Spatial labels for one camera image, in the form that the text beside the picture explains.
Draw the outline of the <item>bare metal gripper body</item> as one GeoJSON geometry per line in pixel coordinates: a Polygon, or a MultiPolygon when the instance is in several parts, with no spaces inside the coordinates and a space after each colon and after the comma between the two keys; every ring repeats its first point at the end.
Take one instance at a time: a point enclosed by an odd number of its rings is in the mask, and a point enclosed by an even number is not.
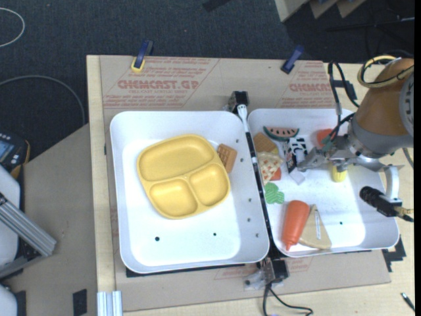
{"type": "Polygon", "coordinates": [[[352,138],[353,136],[336,137],[326,148],[328,161],[332,162],[332,159],[354,159],[353,165],[362,166],[374,172],[378,172],[385,167],[379,160],[381,155],[373,155],[358,140],[354,141],[352,138]]]}

